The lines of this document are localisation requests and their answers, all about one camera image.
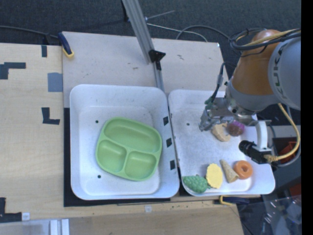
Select pale flat board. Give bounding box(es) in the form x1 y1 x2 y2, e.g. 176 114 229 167
62 31 261 207

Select white plastic tray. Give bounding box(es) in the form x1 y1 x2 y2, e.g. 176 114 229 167
168 89 276 197
69 84 180 201

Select yellow toy pineapple slice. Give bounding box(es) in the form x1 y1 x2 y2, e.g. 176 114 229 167
205 163 224 189

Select black cylinder on white bracket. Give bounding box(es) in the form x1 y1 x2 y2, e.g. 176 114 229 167
238 120 273 165

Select beige toy croissant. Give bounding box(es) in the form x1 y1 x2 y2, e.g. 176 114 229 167
211 122 231 142

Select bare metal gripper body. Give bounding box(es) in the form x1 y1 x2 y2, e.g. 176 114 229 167
204 97 258 126

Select beige toy ice cream cone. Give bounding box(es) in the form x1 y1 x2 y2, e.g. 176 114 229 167
219 159 240 184

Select green toy grapes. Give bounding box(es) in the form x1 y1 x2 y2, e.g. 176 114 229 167
182 174 212 194

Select brown and purple toy cupcake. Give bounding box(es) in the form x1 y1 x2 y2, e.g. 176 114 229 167
226 120 246 137

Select green divided plate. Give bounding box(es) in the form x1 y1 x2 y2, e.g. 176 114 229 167
94 117 163 182

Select orange toy doughnut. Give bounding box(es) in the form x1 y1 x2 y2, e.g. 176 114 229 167
232 160 254 180

